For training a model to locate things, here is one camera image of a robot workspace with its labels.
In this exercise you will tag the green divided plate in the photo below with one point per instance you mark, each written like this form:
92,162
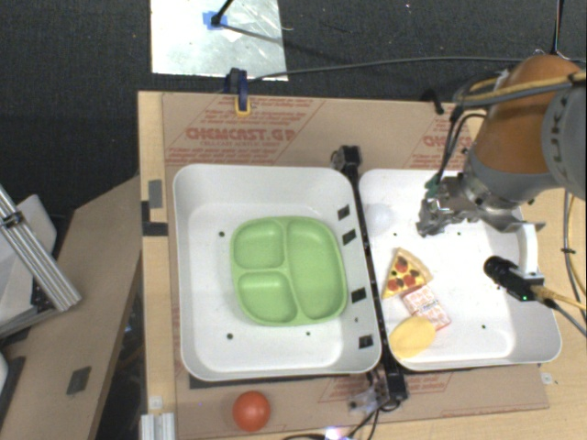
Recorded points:
293,268

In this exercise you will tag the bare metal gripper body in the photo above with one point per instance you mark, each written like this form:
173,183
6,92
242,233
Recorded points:
472,200

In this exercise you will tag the toy pizza slice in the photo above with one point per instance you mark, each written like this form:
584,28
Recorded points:
406,273

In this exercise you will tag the thin black rod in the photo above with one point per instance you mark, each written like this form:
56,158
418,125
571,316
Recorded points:
372,273

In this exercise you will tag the pink and white packet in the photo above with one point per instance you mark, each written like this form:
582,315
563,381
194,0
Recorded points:
426,305

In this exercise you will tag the black cylinder on white bracket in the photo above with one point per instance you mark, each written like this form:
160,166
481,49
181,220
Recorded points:
509,273

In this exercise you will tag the white translucent ball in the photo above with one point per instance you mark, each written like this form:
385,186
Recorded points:
380,218

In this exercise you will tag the red ball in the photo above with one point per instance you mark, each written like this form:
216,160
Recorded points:
251,410

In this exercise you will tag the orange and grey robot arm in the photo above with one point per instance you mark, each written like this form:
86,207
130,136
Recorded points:
513,122

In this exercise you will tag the brown cardboard board red print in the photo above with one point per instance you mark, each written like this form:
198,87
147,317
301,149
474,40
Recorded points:
275,131

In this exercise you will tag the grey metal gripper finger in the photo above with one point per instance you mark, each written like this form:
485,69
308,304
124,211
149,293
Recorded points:
431,209
433,227

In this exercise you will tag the yellow oval toy potato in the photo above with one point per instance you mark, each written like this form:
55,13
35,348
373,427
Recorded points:
412,337

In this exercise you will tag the white plastic tray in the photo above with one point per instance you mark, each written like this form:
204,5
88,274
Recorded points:
477,291
202,268

